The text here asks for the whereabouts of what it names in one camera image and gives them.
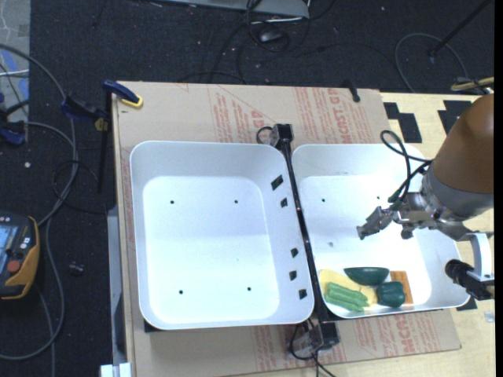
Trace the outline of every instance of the cardboard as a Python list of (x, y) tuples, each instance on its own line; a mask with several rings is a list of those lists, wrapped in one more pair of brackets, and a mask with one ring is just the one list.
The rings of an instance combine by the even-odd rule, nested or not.
[[(361, 100), (357, 103), (349, 90), (342, 89), (122, 84), (144, 99), (140, 109), (114, 101), (127, 359), (134, 375), (213, 377), (312, 366), (287, 353), (293, 326), (145, 332), (138, 307), (130, 152), (136, 144), (148, 140), (254, 144), (257, 130), (275, 123), (292, 124), (294, 147), (307, 143), (379, 143), (381, 130), (397, 127), (387, 121), (381, 94), (359, 90)], [(338, 321), (342, 342), (320, 353), (320, 361), (345, 364), (459, 350), (461, 343), (451, 314), (442, 310)]]

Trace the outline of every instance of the gray floor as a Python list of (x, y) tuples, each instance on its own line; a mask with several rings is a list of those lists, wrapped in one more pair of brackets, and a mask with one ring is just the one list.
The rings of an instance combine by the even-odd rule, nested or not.
[[(30, 0), (0, 0), (0, 43), (15, 47), (25, 53), (30, 49)], [(5, 100), (0, 110), (9, 108), (29, 96), (28, 62), (0, 49), (0, 93)], [(9, 121), (26, 120), (28, 106), (14, 112)]]

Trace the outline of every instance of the multimeter screen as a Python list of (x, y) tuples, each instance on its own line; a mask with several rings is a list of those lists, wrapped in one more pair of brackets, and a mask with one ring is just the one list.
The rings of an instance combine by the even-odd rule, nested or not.
[(17, 226), (0, 225), (0, 254), (8, 247), (16, 235)]

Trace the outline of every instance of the table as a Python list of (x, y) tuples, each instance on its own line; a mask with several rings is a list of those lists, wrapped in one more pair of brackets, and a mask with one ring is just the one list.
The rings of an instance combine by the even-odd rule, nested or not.
[[(402, 135), (407, 143), (416, 146), (426, 158), (432, 158), (446, 136), (444, 127), (453, 122), (446, 115), (462, 110), (476, 99), (467, 95), (359, 90), (362, 101), (356, 104), (347, 90), (122, 83), (141, 95), (145, 102), (137, 110), (115, 100), (112, 113), (125, 361), (131, 364), (132, 374), (141, 377), (159, 373), (168, 376), (237, 375), (242, 370), (249, 373), (253, 368), (255, 373), (265, 370), (257, 374), (262, 377), (309, 376), (314, 375), (314, 369), (273, 371), (279, 368), (277, 364), (276, 367), (274, 364), (257, 364), (250, 358), (253, 345), (250, 340), (243, 339), (244, 334), (251, 334), (246, 328), (145, 332), (138, 308), (128, 184), (128, 158), (137, 143), (146, 140), (254, 143), (257, 129), (274, 123), (291, 123), (297, 145), (308, 142), (377, 143), (376, 136), (389, 127)], [(339, 98), (341, 106), (330, 107), (330, 97)], [(494, 230), (494, 212), (487, 211), (466, 222), (466, 225), (483, 231)], [(494, 255), (494, 238), (490, 239), (490, 244)], [(459, 243), (458, 248), (463, 260), (470, 263), (472, 251), (469, 243)], [(326, 367), (339, 377), (374, 376), (376, 372), (391, 376), (496, 375), (495, 323), (491, 322), (494, 320), (491, 318), (494, 317), (494, 301), (477, 302), (477, 306), (478, 309), (440, 312), (445, 312), (449, 321), (452, 319), (461, 343), (460, 349), (426, 354), (411, 352), (415, 353), (414, 356), (374, 358), (372, 361), (351, 361)], [(447, 331), (446, 336), (439, 336), (439, 342), (449, 340), (447, 335), (450, 333), (452, 331)], [(221, 357), (215, 358), (212, 350), (221, 353)]]

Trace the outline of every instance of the black floor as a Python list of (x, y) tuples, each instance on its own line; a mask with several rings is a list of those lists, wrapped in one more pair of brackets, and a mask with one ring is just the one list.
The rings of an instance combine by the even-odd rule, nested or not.
[[(451, 93), (459, 77), (494, 76), (494, 0), (459, 30), (431, 60), (428, 51), (485, 0), (312, 0), (311, 20), (281, 23), (287, 37), (259, 46), (260, 25), (244, 13), (168, 2), (31, 0), (30, 54), (47, 67), (64, 93), (102, 107), (105, 79), (157, 82), (340, 86), (385, 92)], [(270, 16), (250, 12), (249, 21)], [(71, 136), (60, 110), (61, 92), (30, 64), (30, 120)], [(50, 339), (61, 297), (46, 246), (64, 291), (65, 313), (54, 345), (55, 375), (96, 376), (111, 363), (108, 247), (105, 211), (115, 203), (113, 164), (97, 194), (100, 134), (75, 122), (82, 164), (67, 204), (44, 222), (42, 259), (28, 297), (0, 302), (0, 376), (51, 375)], [(112, 158), (112, 146), (108, 147)], [(0, 205), (38, 221), (51, 211), (70, 177), (72, 154), (59, 134), (33, 126), (20, 147), (0, 145)], [(83, 267), (76, 275), (71, 272)]]

